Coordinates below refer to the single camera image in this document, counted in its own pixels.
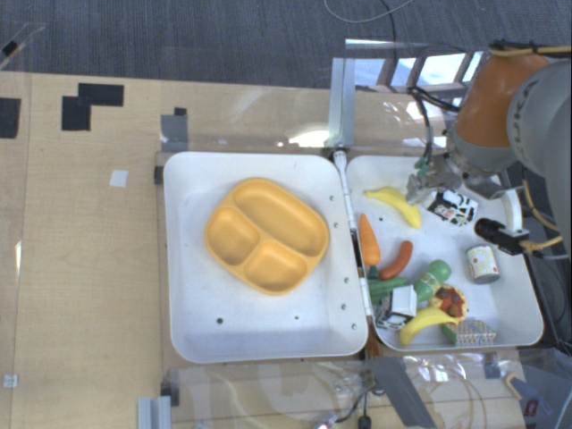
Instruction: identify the white plastic tray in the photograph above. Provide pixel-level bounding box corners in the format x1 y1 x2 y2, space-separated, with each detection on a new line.
163 151 370 366
346 154 545 353

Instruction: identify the green cucumber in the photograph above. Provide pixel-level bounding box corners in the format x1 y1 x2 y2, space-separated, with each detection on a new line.
368 276 410 306

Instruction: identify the black and white carton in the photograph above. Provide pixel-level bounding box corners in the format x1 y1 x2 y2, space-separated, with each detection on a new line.
426 189 479 228

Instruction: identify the black and white packet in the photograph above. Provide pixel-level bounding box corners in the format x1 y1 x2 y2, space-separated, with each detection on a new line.
374 299 406 331

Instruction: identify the orange carrot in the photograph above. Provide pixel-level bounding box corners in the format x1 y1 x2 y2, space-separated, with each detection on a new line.
358 213 383 281

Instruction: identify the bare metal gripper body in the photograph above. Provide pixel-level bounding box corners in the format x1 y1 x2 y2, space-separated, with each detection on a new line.
421 154 466 192

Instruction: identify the black cylinder on white bracket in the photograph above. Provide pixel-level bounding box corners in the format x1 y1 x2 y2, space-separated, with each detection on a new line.
474 188 531 257

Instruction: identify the white can with orange print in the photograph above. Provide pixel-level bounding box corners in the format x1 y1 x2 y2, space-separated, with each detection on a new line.
466 244 501 285

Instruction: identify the green bottle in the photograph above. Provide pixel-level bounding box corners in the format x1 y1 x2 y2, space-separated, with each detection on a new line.
412 259 453 304

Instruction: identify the pizza slice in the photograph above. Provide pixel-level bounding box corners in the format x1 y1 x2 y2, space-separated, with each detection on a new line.
428 283 468 325

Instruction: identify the orange divided plate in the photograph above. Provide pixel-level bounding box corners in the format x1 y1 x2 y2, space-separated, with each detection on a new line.
204 177 332 297

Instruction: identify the small white carton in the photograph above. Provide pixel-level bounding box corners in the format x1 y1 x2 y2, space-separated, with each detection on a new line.
390 284 418 319

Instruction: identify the patterned blue and yellow packet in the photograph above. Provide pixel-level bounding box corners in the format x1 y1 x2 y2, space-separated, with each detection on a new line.
454 319 498 348

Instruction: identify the red sausage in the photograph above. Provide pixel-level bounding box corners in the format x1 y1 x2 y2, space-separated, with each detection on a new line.
378 240 415 282

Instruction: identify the yellow banana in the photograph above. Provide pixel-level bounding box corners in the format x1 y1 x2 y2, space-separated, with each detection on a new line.
364 186 423 231
398 307 461 347

